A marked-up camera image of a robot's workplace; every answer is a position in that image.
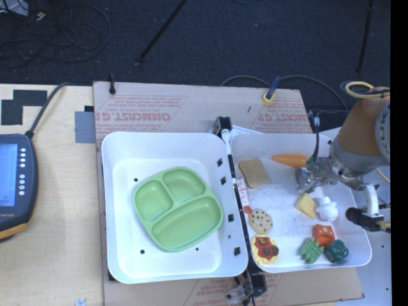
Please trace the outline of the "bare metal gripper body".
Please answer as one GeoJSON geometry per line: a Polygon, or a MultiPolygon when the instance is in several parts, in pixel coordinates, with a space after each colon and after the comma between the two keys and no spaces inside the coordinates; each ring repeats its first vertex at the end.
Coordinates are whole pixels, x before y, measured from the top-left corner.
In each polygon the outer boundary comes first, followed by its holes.
{"type": "Polygon", "coordinates": [[[307,177],[314,185],[347,183],[352,180],[348,169],[334,157],[319,157],[308,169],[307,177]]]}

